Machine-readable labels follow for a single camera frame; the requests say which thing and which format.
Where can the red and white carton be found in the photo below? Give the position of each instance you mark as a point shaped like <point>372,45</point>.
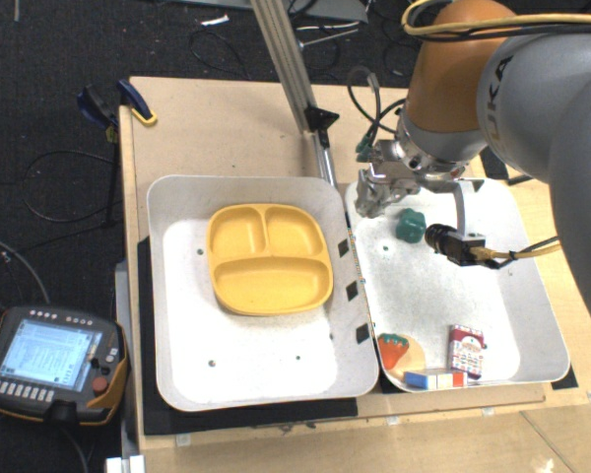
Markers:
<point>467,353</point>

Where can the pale wood board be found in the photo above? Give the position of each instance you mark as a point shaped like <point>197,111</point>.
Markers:
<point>216,136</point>

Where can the orange and white cube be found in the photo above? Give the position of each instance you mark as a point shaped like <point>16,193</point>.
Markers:
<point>453,379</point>

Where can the white plastic tray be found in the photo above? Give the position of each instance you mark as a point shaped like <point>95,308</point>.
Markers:
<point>438,298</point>
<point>256,353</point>

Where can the red toy strawberry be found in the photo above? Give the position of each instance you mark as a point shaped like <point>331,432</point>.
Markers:
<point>391,350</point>

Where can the blue and white box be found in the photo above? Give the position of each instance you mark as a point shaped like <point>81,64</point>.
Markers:
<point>418,379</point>

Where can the yellow divided plate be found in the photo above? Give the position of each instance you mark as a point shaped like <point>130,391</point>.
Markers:
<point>271,284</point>

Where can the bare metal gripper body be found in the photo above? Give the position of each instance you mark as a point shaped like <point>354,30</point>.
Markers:
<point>399,168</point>

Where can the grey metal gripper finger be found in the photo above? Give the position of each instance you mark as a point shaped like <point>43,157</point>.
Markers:
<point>386,204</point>
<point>364,195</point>

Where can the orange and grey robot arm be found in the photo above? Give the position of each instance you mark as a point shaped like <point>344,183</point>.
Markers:
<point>537,106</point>

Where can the black cylinder on white bracket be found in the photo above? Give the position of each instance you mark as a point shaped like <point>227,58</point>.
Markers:
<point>455,244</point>

